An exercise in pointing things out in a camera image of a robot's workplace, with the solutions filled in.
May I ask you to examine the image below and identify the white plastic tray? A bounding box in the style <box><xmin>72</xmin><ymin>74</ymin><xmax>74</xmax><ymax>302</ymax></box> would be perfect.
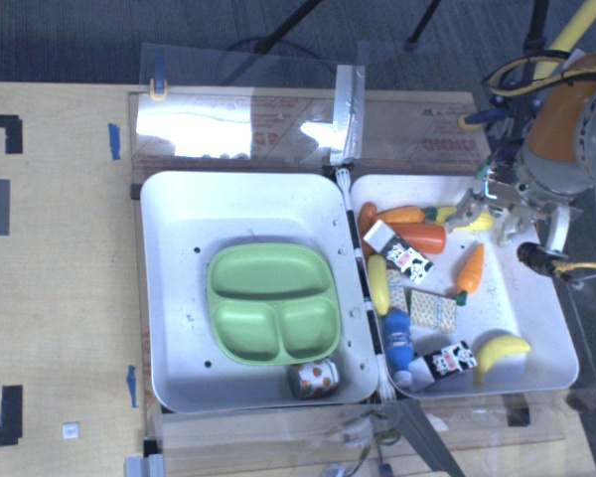
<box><xmin>139</xmin><ymin>169</ymin><xmax>380</xmax><ymax>413</ymax></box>
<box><xmin>350</xmin><ymin>173</ymin><xmax>580</xmax><ymax>399</ymax></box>

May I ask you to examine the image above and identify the orange sausage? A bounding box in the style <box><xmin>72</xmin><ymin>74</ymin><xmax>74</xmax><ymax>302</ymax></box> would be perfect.
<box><xmin>357</xmin><ymin>201</ymin><xmax>379</xmax><ymax>260</ymax></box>

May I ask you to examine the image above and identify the yellow banana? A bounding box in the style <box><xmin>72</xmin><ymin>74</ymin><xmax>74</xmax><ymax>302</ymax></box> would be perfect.
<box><xmin>473</xmin><ymin>334</ymin><xmax>532</xmax><ymax>387</ymax></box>

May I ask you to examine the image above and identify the cow print milk carton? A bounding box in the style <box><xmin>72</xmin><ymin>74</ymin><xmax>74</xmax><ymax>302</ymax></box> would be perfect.
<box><xmin>407</xmin><ymin>340</ymin><xmax>479</xmax><ymax>394</ymax></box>
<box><xmin>362</xmin><ymin>219</ymin><xmax>435</xmax><ymax>285</ymax></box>

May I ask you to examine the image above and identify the slim orange carrot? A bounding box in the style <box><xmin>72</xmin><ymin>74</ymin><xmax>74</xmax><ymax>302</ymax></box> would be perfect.
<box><xmin>374</xmin><ymin>205</ymin><xmax>439</xmax><ymax>226</ymax></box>

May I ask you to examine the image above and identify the black cylinder on white bracket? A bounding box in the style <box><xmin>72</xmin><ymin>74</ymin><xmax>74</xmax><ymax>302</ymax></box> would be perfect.
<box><xmin>516</xmin><ymin>206</ymin><xmax>585</xmax><ymax>283</ymax></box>

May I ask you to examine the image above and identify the white can with orange print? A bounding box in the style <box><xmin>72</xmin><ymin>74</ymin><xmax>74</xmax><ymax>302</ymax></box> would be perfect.
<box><xmin>287</xmin><ymin>357</ymin><xmax>341</xmax><ymax>400</ymax></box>

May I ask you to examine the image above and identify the blue plastic bottle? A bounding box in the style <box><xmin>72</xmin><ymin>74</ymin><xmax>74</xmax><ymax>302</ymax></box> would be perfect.
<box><xmin>381</xmin><ymin>308</ymin><xmax>416</xmax><ymax>389</ymax></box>

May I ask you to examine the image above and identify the yellow corn cob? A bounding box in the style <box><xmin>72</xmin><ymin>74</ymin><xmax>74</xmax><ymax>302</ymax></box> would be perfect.
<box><xmin>434</xmin><ymin>205</ymin><xmax>496</xmax><ymax>234</ymax></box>

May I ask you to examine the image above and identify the yellow patterned packet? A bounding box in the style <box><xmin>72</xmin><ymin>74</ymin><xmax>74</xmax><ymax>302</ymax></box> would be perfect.
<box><xmin>385</xmin><ymin>267</ymin><xmax>410</xmax><ymax>315</ymax></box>
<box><xmin>408</xmin><ymin>289</ymin><xmax>459</xmax><ymax>334</ymax></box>

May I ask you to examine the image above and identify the yellow oblong toy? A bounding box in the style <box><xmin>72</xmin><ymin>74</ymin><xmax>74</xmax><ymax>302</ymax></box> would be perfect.
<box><xmin>366</xmin><ymin>253</ymin><xmax>391</xmax><ymax>317</ymax></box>

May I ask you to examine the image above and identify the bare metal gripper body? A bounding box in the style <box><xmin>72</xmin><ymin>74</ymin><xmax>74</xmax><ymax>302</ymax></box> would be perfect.
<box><xmin>482</xmin><ymin>176</ymin><xmax>584</xmax><ymax>224</ymax></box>

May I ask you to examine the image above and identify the short orange carrot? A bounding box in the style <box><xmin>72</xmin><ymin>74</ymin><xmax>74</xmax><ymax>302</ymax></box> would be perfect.
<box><xmin>453</xmin><ymin>242</ymin><xmax>486</xmax><ymax>308</ymax></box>

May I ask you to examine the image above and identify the green divided plate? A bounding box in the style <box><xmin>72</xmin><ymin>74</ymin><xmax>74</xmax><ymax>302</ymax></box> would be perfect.
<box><xmin>206</xmin><ymin>241</ymin><xmax>343</xmax><ymax>367</ymax></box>

